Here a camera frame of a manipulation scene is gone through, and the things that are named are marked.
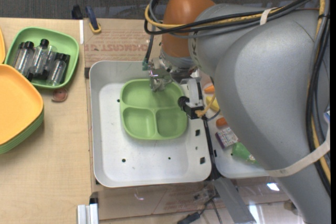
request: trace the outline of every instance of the black connector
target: black connector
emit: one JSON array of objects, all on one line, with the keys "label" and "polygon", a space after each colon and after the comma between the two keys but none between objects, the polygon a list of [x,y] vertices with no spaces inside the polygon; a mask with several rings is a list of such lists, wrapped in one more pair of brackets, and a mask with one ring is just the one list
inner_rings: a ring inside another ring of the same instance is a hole
[{"label": "black connector", "polygon": [[191,222],[194,222],[195,220],[199,219],[201,216],[199,213],[193,213],[191,215],[188,215],[186,218],[180,220],[177,224],[189,224]]}]

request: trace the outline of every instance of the orange plate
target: orange plate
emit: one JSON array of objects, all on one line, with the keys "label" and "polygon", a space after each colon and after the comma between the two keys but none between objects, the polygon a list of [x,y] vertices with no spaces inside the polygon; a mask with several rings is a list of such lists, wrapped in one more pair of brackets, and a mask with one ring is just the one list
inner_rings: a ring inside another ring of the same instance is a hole
[{"label": "orange plate", "polygon": [[0,145],[30,126],[42,113],[35,87],[9,65],[0,65]]},{"label": "orange plate", "polygon": [[5,41],[0,29],[0,63],[3,63],[5,60]]}]

